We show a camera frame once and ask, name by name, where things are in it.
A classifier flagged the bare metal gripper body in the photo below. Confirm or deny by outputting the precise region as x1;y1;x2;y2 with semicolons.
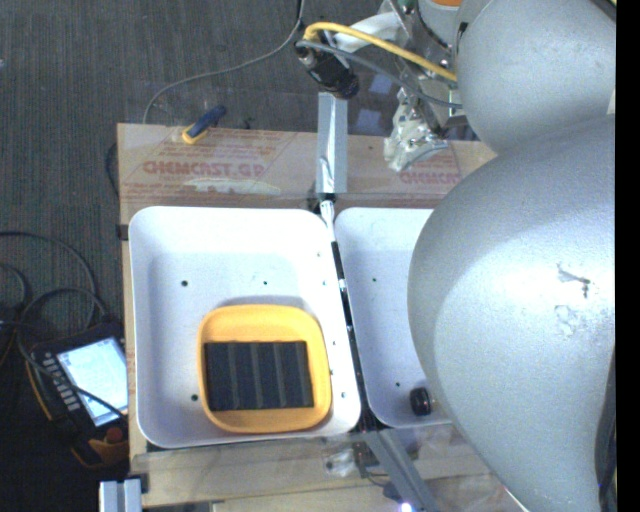
397;35;466;135

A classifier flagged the white plastic tray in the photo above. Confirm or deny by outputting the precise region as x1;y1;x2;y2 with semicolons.
127;205;363;450
332;206;454;430

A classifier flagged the brown cardboard board red print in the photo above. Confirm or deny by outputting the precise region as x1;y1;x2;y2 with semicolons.
115;122;526;511

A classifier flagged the yellow divided plate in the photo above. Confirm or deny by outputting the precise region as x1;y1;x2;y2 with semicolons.
195;303;334;435

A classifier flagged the small black can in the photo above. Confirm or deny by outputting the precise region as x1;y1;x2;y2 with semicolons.
409;386;434;417

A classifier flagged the black striped flat packet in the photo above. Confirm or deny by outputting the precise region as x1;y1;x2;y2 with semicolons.
202;340;316;413

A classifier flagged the black cylinder on white bracket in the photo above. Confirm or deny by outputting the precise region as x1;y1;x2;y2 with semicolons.
294;12;402;100

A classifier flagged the black block with thin wires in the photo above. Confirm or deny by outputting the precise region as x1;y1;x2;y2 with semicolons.
350;440;380;479

